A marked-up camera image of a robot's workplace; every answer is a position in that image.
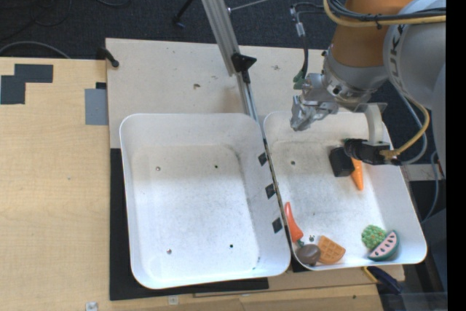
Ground black cube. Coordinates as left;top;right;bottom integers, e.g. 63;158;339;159
328;146;356;178

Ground green grapes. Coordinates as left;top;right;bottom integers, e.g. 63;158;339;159
360;224;388;251

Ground orange carrot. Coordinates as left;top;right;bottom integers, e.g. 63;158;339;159
349;156;366;192

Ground brown round toy food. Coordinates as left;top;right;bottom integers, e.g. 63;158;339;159
294;243;323;267

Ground red chili pepper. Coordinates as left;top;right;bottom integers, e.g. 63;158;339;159
283;201;305;247

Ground black cylinder on white bracket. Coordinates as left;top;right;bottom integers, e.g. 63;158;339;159
342;103;393;166

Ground orange waffle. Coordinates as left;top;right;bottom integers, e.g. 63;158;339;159
315;235;347;266

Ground white plastic tray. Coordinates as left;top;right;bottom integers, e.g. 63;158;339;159
262;110;428;272
119;112;293;291

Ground watermelon slice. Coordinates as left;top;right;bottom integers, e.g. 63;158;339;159
367;229;400;262

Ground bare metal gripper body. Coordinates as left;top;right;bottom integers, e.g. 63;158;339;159
293;72;371;117

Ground pale flat board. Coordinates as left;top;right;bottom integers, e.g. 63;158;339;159
105;38;406;299

